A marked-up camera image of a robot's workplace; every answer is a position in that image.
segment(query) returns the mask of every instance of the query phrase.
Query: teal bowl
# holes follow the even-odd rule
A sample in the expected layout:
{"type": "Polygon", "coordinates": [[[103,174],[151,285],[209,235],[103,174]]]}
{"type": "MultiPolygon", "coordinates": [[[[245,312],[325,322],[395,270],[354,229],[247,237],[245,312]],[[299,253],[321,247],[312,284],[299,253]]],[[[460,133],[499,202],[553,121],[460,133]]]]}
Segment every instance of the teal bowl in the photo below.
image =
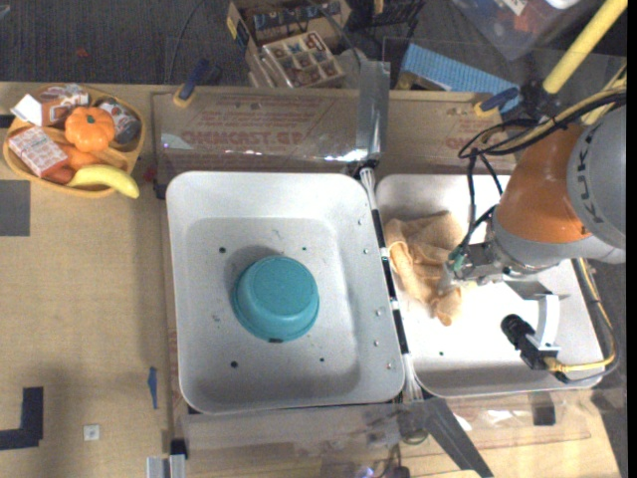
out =
{"type": "Polygon", "coordinates": [[[272,256],[248,267],[232,294],[232,309],[255,337],[272,343],[302,337],[319,315],[319,289],[306,266],[272,256]]]}

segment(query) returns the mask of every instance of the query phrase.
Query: blue container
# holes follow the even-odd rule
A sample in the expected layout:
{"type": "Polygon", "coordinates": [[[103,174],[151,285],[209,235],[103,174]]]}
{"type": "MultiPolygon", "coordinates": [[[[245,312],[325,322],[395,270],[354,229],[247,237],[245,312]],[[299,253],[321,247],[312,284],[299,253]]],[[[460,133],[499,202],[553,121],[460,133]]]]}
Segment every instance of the blue container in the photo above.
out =
{"type": "Polygon", "coordinates": [[[267,342],[302,337],[319,314],[319,289],[312,273],[288,257],[261,259],[239,277],[232,308],[241,325],[267,342]]]}

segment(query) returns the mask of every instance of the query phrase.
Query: teal lid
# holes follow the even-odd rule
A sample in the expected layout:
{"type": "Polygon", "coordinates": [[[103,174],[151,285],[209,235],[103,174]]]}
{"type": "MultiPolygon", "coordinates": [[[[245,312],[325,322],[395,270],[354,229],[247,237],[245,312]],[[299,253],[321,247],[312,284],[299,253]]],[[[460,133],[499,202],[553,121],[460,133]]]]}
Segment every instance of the teal lid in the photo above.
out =
{"type": "Polygon", "coordinates": [[[312,273],[288,257],[261,259],[237,280],[232,308],[241,325],[268,342],[307,333],[319,314],[319,289],[312,273]]]}

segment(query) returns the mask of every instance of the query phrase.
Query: snack package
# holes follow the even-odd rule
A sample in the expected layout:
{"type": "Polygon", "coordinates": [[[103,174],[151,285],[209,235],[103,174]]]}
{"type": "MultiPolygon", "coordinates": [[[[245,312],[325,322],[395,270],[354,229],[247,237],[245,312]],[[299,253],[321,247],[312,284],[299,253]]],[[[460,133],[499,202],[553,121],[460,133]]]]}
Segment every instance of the snack package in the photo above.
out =
{"type": "Polygon", "coordinates": [[[61,122],[75,107],[88,105],[89,93],[79,85],[68,84],[27,94],[11,109],[11,113],[18,119],[44,126],[61,122]]]}
{"type": "Polygon", "coordinates": [[[66,153],[40,127],[29,127],[9,138],[9,148],[35,173],[44,177],[69,162],[66,153]]]}

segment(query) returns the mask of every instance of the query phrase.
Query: yellow tube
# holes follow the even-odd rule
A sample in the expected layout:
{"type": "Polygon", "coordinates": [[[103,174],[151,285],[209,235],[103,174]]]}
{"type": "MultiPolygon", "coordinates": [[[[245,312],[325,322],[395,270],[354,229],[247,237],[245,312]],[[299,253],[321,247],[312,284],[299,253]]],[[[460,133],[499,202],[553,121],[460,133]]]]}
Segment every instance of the yellow tube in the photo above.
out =
{"type": "Polygon", "coordinates": [[[600,41],[621,13],[628,7],[628,0],[606,0],[575,42],[546,77],[543,88],[549,94],[557,94],[574,71],[600,41]]]}

